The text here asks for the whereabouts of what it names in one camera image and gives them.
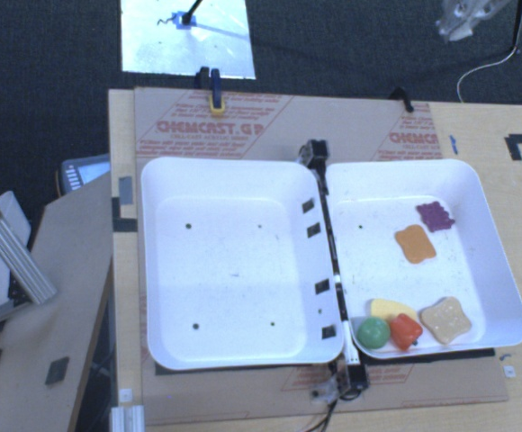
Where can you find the white plastic tray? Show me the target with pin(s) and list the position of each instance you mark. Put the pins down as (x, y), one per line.
(229, 268)
(387, 277)

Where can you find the green round fruit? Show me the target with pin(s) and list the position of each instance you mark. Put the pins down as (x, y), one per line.
(372, 332)

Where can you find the orange bell pepper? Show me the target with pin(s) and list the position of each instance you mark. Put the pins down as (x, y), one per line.
(406, 331)

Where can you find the thin black and white rod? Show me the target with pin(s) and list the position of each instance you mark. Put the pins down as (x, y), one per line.
(331, 245)

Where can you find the orange biscuit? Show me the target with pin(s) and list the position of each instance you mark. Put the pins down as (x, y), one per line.
(416, 244)

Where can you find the yellow cheese wedge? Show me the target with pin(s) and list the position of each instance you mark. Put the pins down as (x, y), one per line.
(389, 308)

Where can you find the purple grapes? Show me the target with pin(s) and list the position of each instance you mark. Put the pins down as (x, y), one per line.
(435, 216)

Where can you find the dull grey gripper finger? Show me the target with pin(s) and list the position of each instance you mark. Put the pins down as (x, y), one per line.
(467, 26)
(447, 27)

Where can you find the brown cardboard board red print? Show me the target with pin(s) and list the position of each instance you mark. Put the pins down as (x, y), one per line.
(270, 119)

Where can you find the beige bread slice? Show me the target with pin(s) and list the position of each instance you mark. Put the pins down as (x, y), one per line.
(445, 320)

